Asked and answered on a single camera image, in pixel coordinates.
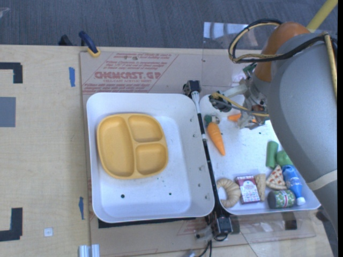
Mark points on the green rounded toy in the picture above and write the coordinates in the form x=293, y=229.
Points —
x=283, y=159

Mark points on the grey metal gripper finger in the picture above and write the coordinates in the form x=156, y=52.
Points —
x=258, y=123
x=244, y=120

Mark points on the green patterned can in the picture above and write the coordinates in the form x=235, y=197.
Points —
x=281, y=199

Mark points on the brown cardboard board, red print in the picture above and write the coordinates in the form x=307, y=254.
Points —
x=166, y=71

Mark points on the green cylinder toy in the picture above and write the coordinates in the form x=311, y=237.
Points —
x=272, y=154

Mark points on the tan bread wedge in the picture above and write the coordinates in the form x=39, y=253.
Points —
x=261, y=183

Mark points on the black cylinder on white bracket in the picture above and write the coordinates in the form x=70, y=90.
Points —
x=222, y=103

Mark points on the small orange tapered toy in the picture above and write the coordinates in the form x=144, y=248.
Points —
x=234, y=117

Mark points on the orange carrot with green top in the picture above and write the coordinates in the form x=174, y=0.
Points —
x=215, y=136

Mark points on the yellow divided plate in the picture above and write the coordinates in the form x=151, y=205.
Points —
x=115, y=146

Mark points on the pizza slice toy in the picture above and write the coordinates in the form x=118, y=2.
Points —
x=276, y=179

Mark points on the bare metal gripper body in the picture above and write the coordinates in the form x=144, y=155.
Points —
x=254, y=99

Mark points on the tan croissant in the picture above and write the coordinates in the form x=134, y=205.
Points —
x=233, y=194

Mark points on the blue bottle with white cap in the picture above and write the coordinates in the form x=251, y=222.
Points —
x=292, y=182

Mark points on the red and white carton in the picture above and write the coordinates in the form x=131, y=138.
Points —
x=247, y=190

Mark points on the thin black and white rod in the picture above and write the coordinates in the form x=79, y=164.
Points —
x=205, y=140

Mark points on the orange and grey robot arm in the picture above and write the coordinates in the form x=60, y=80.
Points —
x=300, y=111

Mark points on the white plastic tray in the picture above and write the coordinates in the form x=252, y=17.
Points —
x=246, y=154
x=150, y=197

